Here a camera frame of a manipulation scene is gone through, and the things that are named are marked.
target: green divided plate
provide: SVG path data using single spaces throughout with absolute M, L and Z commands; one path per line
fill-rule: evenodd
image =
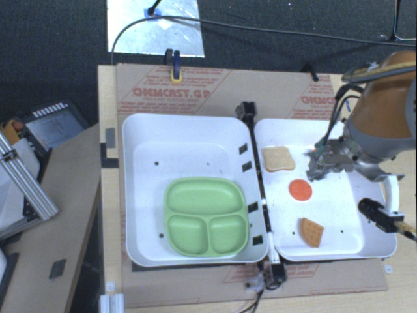
M 226 179 L 189 177 L 173 181 L 165 191 L 164 218 L 169 242 L 182 255 L 233 255 L 248 241 L 243 193 Z

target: red circle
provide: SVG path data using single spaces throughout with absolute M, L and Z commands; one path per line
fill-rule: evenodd
M 311 189 L 307 181 L 297 179 L 289 184 L 289 193 L 298 201 L 306 201 L 311 198 L 313 189 Z

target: metal plate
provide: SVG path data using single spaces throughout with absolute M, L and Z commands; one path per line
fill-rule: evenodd
M 156 0 L 108 0 L 108 51 L 120 31 L 129 23 L 147 17 L 147 9 Z M 198 18 L 197 0 L 162 0 L 156 15 Z M 168 49 L 180 50 L 183 57 L 204 57 L 200 23 L 154 20 L 127 30 L 115 52 L 164 55 Z

